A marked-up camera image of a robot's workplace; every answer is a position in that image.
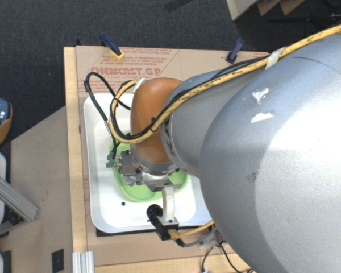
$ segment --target dark gray floor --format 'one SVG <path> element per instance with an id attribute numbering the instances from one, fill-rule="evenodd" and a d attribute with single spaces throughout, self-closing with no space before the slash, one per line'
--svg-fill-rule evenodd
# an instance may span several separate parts
<path id="1" fill-rule="evenodd" d="M 63 47 L 79 38 L 100 45 L 105 32 L 120 46 L 229 50 L 243 37 L 245 51 L 273 51 L 327 27 L 268 19 L 330 16 L 323 0 L 307 0 L 284 16 L 261 17 L 252 6 L 235 22 L 226 0 L 0 0 L 0 97 L 13 105 L 7 140 L 65 105 Z"/>

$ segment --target blue clamp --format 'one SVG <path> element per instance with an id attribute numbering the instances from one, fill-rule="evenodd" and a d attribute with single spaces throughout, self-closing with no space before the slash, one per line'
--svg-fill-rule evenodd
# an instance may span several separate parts
<path id="1" fill-rule="evenodd" d="M 233 64 L 234 61 L 236 60 L 237 56 L 238 56 L 238 52 L 241 50 L 241 48 L 244 46 L 245 44 L 245 40 L 242 38 L 238 38 L 238 40 L 236 41 L 236 44 L 234 45 L 232 51 L 227 55 L 226 60 Z"/>
<path id="2" fill-rule="evenodd" d="M 103 32 L 100 34 L 100 41 L 103 45 L 107 46 L 110 49 L 110 54 L 116 57 L 118 60 L 122 59 L 124 53 L 119 49 L 116 42 Z"/>

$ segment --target green plate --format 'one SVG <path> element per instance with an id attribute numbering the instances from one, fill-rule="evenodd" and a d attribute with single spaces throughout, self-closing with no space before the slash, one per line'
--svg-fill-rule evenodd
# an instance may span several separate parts
<path id="1" fill-rule="evenodd" d="M 120 152 L 130 150 L 129 144 L 120 144 L 117 148 L 117 154 Z M 119 173 L 118 167 L 113 167 L 114 175 L 116 181 L 123 192 L 123 194 L 134 202 L 148 202 L 154 201 L 162 198 L 161 192 L 152 192 L 145 184 L 137 185 L 136 183 L 133 186 L 129 186 L 126 184 L 125 179 Z M 181 191 L 188 182 L 189 176 L 184 171 L 174 172 L 169 177 L 170 181 L 173 184 L 181 184 L 181 187 L 175 191 L 175 193 Z"/>

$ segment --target yellow cable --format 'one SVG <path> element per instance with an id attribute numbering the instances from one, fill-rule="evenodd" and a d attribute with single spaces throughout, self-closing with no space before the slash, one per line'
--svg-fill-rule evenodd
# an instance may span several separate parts
<path id="1" fill-rule="evenodd" d="M 207 229 L 209 226 L 211 226 L 213 224 L 214 224 L 214 221 L 209 221 L 205 225 L 201 225 L 199 227 L 196 227 L 195 229 L 188 230 L 188 231 L 185 231 L 183 233 L 180 233 L 179 231 L 172 229 L 172 230 L 168 230 L 168 234 L 170 235 L 171 239 L 180 239 L 182 237 L 185 237 L 186 235 L 192 235 L 192 234 L 195 234 L 195 233 L 197 233 L 203 229 Z"/>
<path id="2" fill-rule="evenodd" d="M 311 35 L 308 38 L 302 39 L 288 47 L 285 47 L 281 53 L 280 53 L 280 58 L 310 44 L 313 42 L 316 42 L 317 40 L 326 38 L 330 35 L 335 35 L 341 32 L 341 25 L 335 26 L 328 28 L 326 30 L 323 30 L 317 34 Z M 219 84 L 222 84 L 224 82 L 227 82 L 233 78 L 239 77 L 243 74 L 250 73 L 252 71 L 255 71 L 263 66 L 265 66 L 268 62 L 268 58 L 262 59 L 260 61 L 257 61 L 253 64 L 250 64 L 248 66 L 245 66 L 241 69 L 235 70 L 233 72 L 230 72 L 226 75 L 222 75 L 220 77 L 217 77 L 209 82 L 206 82 L 191 91 L 185 93 L 183 96 L 181 96 L 177 101 L 175 101 L 169 108 L 166 109 L 166 111 L 159 117 L 159 119 L 154 123 L 153 128 L 151 130 L 148 130 L 144 135 L 136 138 L 136 139 L 124 139 L 122 138 L 114 129 L 114 126 L 112 122 L 110 121 L 110 130 L 113 136 L 120 141 L 121 143 L 125 144 L 134 144 L 134 143 L 139 143 L 147 138 L 149 138 L 158 128 L 159 126 L 170 116 L 170 114 L 178 108 L 182 103 L 184 103 L 186 100 L 192 98 L 193 96 L 197 95 L 200 92 L 203 92 L 205 90 L 208 90 L 211 87 L 217 86 Z M 129 88 L 130 85 L 135 85 L 136 81 L 131 81 L 128 84 L 124 85 L 116 94 L 115 98 L 117 100 L 120 100 L 121 95 Z M 114 100 L 113 103 L 111 104 L 111 109 L 113 113 L 115 112 L 115 109 L 117 107 L 117 101 Z"/>

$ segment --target white tray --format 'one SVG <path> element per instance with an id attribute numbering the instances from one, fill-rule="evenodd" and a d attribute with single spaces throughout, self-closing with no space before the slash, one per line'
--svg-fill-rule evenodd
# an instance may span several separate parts
<path id="1" fill-rule="evenodd" d="M 111 95 L 95 94 L 95 97 L 109 117 Z M 132 94 L 124 94 L 122 101 L 131 105 Z M 124 233 L 152 230 L 147 218 L 147 208 L 152 204 L 163 207 L 162 199 L 150 202 L 133 202 L 121 191 L 112 168 L 106 168 L 111 136 L 106 130 L 99 112 L 90 98 L 84 103 L 86 141 L 89 163 L 91 217 L 95 226 L 105 233 Z M 123 131 L 130 129 L 130 112 L 119 106 L 117 120 Z M 203 225 L 211 220 L 202 197 L 199 180 L 189 176 L 186 186 L 175 195 L 175 216 L 180 226 Z"/>

